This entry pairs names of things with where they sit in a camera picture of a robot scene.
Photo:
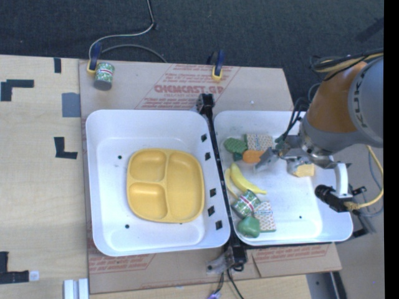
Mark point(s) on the green broccoli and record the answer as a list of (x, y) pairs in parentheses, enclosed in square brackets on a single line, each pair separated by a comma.
[(234, 145)]

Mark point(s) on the thin black rod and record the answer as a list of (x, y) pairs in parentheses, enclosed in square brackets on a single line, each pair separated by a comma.
[(216, 154)]

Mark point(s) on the yellow cheese wedge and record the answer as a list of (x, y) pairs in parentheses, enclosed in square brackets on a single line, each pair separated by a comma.
[(305, 170)]

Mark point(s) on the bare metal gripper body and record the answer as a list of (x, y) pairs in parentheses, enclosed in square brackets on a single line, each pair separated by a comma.
[(300, 154)]

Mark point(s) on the green can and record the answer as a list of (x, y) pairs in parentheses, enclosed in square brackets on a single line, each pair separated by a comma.
[(246, 204), (103, 75)]

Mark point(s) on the black cylinder on white bracket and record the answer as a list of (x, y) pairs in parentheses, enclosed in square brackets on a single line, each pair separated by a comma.
[(341, 179)]

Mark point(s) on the green pepper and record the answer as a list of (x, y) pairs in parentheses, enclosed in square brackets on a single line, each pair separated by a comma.
[(248, 227)]

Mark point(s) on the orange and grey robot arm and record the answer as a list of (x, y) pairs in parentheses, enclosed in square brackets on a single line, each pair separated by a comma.
[(336, 111)]

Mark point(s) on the yellow banana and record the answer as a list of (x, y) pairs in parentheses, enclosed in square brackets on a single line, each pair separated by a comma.
[(243, 181), (228, 182)]

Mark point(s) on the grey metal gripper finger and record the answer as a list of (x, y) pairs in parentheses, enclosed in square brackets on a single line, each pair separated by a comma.
[(266, 160), (293, 167)]

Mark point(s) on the orange patterned packet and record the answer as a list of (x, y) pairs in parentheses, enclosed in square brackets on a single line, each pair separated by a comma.
[(260, 142), (266, 220)]

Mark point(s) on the white plastic tray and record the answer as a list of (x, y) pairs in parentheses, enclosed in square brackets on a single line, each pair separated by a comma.
[(112, 235), (296, 204)]

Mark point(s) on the orange carrot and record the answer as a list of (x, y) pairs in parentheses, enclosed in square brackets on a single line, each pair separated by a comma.
[(252, 156)]

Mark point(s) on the brown cardboard board red print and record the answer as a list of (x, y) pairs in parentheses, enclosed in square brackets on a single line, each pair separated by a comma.
[(149, 83)]

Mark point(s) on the yellow divided plate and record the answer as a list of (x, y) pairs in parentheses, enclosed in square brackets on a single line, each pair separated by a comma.
[(180, 185)]

